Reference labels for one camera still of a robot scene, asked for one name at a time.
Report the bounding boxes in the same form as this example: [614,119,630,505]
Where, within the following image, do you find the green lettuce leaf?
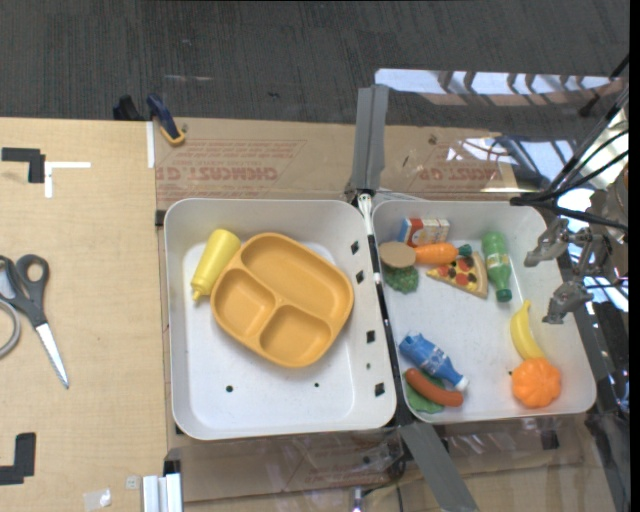
[403,372,446,415]

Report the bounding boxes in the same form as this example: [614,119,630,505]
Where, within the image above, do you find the green broccoli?
[382,264,420,295]

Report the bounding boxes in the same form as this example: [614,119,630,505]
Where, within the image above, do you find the green bottle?
[480,230,514,303]

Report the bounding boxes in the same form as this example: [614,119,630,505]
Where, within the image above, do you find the yellow banana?
[509,299,547,362]

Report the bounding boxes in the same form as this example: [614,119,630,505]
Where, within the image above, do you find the orange carrot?
[413,241,474,267]

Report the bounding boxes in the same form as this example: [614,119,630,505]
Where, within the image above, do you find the blue bottle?
[397,331,471,392]

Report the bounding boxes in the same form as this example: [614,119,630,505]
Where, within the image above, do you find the pizza slice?
[425,250,490,300]

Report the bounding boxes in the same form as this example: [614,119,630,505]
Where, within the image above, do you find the brown round biscuit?
[378,241,418,270]

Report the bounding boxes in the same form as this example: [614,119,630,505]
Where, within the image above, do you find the grey ring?
[0,298,22,360]

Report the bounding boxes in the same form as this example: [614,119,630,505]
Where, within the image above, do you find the brown cardboard board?
[152,117,587,504]

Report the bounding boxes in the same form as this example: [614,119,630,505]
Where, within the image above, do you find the orange pumpkin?
[510,356,562,409]

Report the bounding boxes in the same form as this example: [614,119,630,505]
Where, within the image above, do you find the red and white carton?
[398,217,451,249]

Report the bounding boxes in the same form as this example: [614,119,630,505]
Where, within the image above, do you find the orange divided plate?
[209,231,356,370]

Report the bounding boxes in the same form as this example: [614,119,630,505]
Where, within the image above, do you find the white plastic tray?
[163,197,399,442]
[371,199,598,425]

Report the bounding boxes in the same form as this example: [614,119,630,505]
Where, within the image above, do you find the grey scissors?
[0,253,70,390]

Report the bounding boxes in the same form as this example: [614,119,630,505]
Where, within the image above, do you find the yellow mustard bottle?
[190,228,243,302]

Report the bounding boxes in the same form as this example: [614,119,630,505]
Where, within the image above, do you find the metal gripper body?
[565,225,617,282]

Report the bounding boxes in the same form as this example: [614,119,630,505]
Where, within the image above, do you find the red sausage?
[404,368,465,408]

